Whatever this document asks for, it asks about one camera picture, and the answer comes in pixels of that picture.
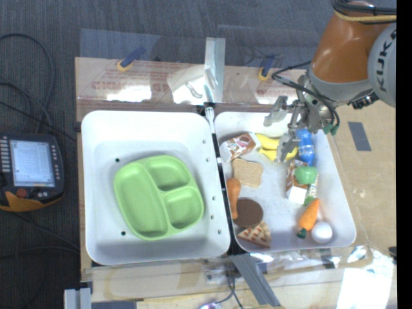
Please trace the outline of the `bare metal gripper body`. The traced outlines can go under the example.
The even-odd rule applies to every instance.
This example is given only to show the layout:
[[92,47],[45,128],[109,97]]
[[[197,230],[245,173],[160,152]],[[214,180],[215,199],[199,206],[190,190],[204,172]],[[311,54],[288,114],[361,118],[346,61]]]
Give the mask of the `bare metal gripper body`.
[[306,128],[311,133],[333,133],[334,127],[337,126],[333,102],[312,86],[308,75],[300,76],[292,85],[297,93],[297,99],[290,105],[292,117],[288,124],[288,132],[296,133]]

